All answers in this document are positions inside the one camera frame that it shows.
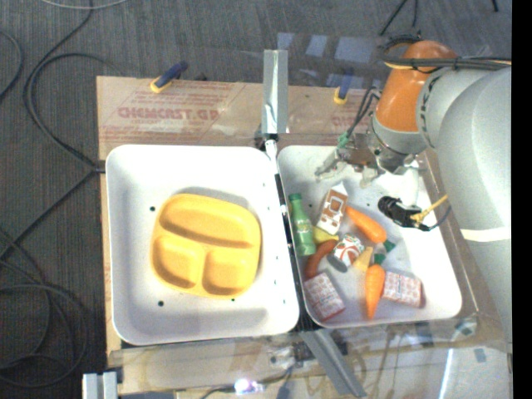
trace yellow plate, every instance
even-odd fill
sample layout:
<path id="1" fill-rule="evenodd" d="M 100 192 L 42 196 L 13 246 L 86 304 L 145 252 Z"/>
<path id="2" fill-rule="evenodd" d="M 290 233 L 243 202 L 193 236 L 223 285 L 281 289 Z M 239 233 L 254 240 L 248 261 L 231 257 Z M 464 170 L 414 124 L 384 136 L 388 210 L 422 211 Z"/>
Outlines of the yellow plate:
<path id="1" fill-rule="evenodd" d="M 259 222 L 249 210 L 208 196 L 177 194 L 157 215 L 151 267 L 173 288 L 232 298 L 253 283 L 260 245 Z"/>

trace toy bottle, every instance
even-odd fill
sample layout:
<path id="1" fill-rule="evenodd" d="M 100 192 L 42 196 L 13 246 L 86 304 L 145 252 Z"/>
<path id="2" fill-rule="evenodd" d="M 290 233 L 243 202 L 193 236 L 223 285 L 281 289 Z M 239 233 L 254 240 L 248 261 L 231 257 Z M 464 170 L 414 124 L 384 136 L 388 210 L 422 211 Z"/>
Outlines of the toy bottle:
<path id="1" fill-rule="evenodd" d="M 291 204 L 290 221 L 293 229 L 293 243 L 298 257 L 309 256 L 316 253 L 316 244 L 313 240 L 313 224 L 303 209 L 301 194 L 288 196 Z"/>

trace yellow cable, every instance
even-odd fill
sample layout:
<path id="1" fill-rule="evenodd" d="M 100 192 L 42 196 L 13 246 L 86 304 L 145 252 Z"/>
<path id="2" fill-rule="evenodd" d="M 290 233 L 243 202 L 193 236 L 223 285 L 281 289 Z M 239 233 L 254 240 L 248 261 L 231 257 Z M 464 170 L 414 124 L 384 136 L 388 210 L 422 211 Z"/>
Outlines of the yellow cable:
<path id="1" fill-rule="evenodd" d="M 440 205 L 441 203 L 443 203 L 445 200 L 447 199 L 447 194 L 443 195 L 439 200 L 437 200 L 437 202 L 435 202 L 433 205 L 431 205 L 428 209 L 425 209 L 423 210 L 422 212 L 420 213 L 417 213 L 417 214 L 413 214 L 410 216 L 410 218 L 412 220 L 415 220 L 418 224 L 421 223 L 423 221 L 423 219 L 433 210 L 435 209 L 438 205 Z"/>

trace red and white box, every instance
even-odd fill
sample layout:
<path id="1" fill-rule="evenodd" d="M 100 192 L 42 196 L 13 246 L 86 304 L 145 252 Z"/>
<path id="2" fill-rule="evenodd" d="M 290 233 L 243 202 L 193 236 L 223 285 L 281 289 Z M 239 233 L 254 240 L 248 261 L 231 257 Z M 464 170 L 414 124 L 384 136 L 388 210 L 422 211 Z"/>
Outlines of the red and white box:
<path id="1" fill-rule="evenodd" d="M 342 298 L 326 273 L 310 278 L 303 283 L 303 286 L 307 293 L 307 301 L 320 321 L 326 321 L 345 310 Z"/>
<path id="2" fill-rule="evenodd" d="M 421 306 L 421 281 L 387 271 L 382 298 L 419 308 Z"/>

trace toy carrot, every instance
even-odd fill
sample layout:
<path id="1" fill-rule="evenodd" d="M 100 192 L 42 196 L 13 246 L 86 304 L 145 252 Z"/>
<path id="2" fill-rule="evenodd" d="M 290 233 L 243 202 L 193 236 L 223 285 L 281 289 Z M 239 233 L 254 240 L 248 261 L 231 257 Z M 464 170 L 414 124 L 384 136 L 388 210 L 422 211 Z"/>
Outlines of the toy carrot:
<path id="1" fill-rule="evenodd" d="M 367 214 L 355 210 L 349 205 L 346 207 L 346 214 L 370 241 L 373 241 L 375 244 L 383 243 L 384 248 L 387 251 L 390 251 L 395 247 L 395 244 L 387 239 L 386 230 L 384 230 L 376 220 L 372 219 Z"/>
<path id="2" fill-rule="evenodd" d="M 373 319 L 384 289 L 386 271 L 381 264 L 385 257 L 384 254 L 375 254 L 374 263 L 366 271 L 366 311 L 369 319 Z"/>
<path id="3" fill-rule="evenodd" d="M 319 262 L 331 251 L 334 250 L 337 240 L 329 239 L 316 248 L 316 253 L 308 257 L 307 264 L 305 265 L 305 276 L 307 279 L 314 278 L 318 274 Z"/>

